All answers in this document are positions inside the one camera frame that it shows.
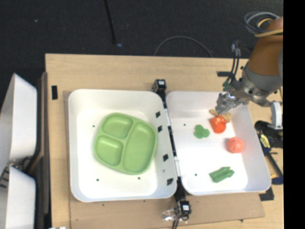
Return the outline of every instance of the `brown cardboard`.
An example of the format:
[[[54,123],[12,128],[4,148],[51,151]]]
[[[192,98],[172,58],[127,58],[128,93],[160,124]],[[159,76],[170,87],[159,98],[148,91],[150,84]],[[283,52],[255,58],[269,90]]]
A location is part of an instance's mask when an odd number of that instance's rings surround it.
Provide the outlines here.
[[[155,79],[166,79],[169,91],[218,91],[223,79],[217,78],[216,70],[228,71],[231,66],[230,59],[47,54],[53,226],[71,229],[169,228],[172,223],[162,221],[161,212],[175,205],[173,198],[83,203],[73,197],[69,188],[63,92],[80,88],[148,90]],[[58,89],[56,100],[51,98],[53,85]],[[251,113],[254,109],[254,122],[260,118],[258,115],[262,115],[263,120],[270,119],[266,110],[249,107]],[[277,192],[281,195],[282,190],[279,188]],[[209,228],[204,224],[254,218],[258,218],[258,227],[251,228],[264,228],[265,220],[270,218],[272,223],[265,228],[275,229],[283,221],[281,215],[270,211],[270,216],[264,217],[258,193],[187,196],[187,199],[193,212],[189,220],[179,224],[186,228],[193,228],[191,225]],[[215,228],[230,228],[230,225],[217,223]]]

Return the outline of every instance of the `orange toy food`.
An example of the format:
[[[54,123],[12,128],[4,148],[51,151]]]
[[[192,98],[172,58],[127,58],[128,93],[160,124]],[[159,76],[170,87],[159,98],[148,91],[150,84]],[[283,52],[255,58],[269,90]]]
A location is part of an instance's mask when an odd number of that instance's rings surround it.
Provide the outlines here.
[[[215,133],[222,133],[225,130],[227,121],[221,116],[210,119],[210,124]]]
[[[227,142],[227,149],[231,153],[241,153],[244,149],[244,141],[238,137],[232,137]]]

